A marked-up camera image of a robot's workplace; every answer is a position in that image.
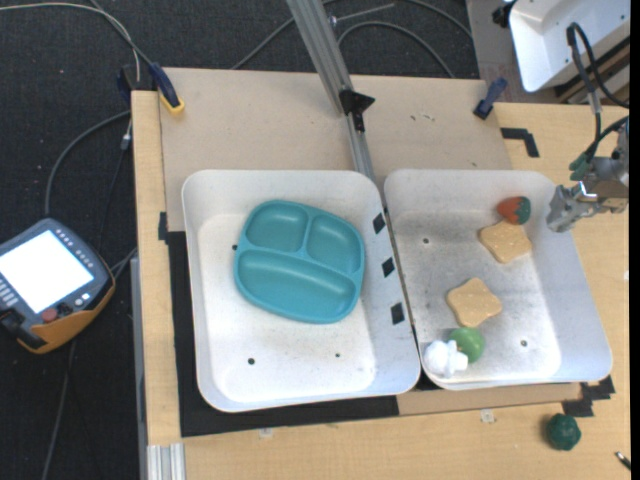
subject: blue divided plate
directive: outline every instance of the blue divided plate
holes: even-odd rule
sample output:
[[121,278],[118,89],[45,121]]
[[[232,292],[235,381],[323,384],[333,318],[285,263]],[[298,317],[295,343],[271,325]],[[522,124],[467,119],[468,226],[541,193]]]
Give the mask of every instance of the blue divided plate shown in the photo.
[[349,222],[319,208],[273,200],[247,218],[233,275],[242,295],[256,306],[329,324],[355,307],[364,265],[364,243]]

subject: dark green knob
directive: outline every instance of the dark green knob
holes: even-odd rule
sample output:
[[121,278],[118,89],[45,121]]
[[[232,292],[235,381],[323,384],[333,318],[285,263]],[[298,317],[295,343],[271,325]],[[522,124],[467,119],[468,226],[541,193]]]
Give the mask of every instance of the dark green knob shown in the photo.
[[547,423],[547,438],[558,450],[571,450],[581,437],[582,432],[573,416],[556,414]]

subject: strawberry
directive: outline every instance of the strawberry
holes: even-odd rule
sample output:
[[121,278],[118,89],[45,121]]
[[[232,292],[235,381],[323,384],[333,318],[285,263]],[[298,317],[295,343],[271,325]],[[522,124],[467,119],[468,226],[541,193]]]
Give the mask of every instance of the strawberry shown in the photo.
[[509,197],[498,204],[497,210],[511,224],[524,224],[531,216],[531,201],[524,196]]

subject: dark background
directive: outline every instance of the dark background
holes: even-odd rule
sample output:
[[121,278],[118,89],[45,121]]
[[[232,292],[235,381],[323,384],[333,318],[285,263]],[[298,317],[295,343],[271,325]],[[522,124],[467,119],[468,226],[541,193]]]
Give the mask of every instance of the dark background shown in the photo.
[[[97,1],[152,60],[172,67],[231,68],[290,17],[284,0]],[[469,26],[464,0],[422,1]],[[0,7],[37,2],[90,5],[0,0]],[[426,41],[456,78],[478,78],[469,37],[422,7],[347,0],[327,11],[340,18],[389,3],[393,8],[339,22],[338,33],[360,21],[393,23]],[[415,41],[388,29],[360,29],[342,51],[352,74],[447,76]],[[132,62],[131,49],[98,14],[67,8],[0,11],[0,243],[43,217],[47,180],[67,145],[127,110],[116,75]],[[314,71],[295,27],[243,69]],[[130,151],[110,193],[126,128],[123,119],[80,142],[61,165],[51,194],[51,216],[100,246],[109,265],[136,242]],[[127,270],[109,305],[76,339],[50,479],[138,477],[130,288]],[[70,347],[34,355],[0,329],[0,478],[41,478]]]

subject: red button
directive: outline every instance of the red button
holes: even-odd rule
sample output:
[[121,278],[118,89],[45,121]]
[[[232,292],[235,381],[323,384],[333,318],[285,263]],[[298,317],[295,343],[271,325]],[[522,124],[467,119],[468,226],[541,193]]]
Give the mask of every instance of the red button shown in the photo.
[[42,321],[45,324],[48,324],[50,322],[53,322],[56,318],[58,318],[58,311],[56,310],[56,308],[48,308],[41,313],[41,316],[42,316]]

